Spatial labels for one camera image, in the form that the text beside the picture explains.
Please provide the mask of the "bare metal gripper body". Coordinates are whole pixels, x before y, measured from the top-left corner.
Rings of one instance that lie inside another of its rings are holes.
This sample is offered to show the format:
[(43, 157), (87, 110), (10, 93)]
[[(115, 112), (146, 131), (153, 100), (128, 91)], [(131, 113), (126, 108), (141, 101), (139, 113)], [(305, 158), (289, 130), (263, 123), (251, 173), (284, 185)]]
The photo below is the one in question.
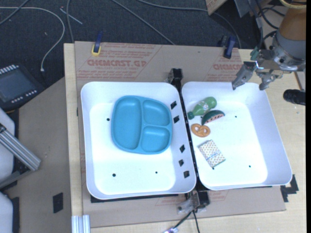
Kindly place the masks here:
[(303, 71), (306, 67), (304, 59), (297, 59), (283, 50), (261, 50), (256, 59), (256, 74), (262, 80), (275, 80), (283, 74)]

